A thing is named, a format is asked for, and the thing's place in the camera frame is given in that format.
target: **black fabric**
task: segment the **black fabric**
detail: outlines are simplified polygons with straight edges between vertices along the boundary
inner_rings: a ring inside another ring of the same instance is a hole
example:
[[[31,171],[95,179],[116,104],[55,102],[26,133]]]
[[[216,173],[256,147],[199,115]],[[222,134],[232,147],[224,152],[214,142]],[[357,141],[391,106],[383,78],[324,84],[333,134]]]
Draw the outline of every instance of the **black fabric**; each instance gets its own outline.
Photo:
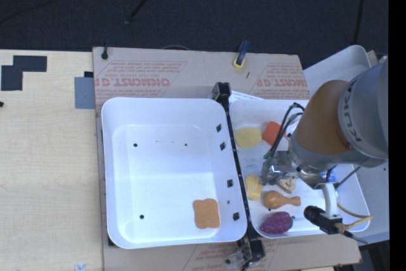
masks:
[[[94,46],[299,55],[307,68],[353,44],[360,0],[0,0],[0,48]],[[357,44],[388,53],[389,0],[365,0]]]

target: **light wood surface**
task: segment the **light wood surface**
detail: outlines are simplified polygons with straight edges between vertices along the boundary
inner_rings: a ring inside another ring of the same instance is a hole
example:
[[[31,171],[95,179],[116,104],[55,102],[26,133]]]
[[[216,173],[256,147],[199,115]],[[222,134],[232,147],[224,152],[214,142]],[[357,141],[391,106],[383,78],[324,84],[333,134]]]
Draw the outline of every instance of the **light wood surface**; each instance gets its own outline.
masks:
[[[74,78],[91,53],[46,55],[22,91],[0,91],[0,270],[103,270],[95,110],[75,109]]]

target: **cardboard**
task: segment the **cardboard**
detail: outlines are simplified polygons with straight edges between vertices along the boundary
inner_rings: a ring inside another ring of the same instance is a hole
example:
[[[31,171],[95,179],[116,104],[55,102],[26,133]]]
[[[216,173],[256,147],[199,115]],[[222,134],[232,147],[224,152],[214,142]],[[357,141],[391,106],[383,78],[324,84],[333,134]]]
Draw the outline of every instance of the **cardboard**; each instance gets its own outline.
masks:
[[[259,98],[308,100],[298,56],[247,53],[244,66],[236,69],[236,53],[108,48],[105,60],[103,50],[93,49],[93,61],[105,270],[230,270],[225,257],[238,248],[234,242],[133,250],[109,245],[100,110],[106,100],[117,96],[207,98],[217,82],[228,82],[233,91]],[[342,235],[263,239],[263,244],[266,256],[250,270],[328,267],[361,259],[357,242]]]

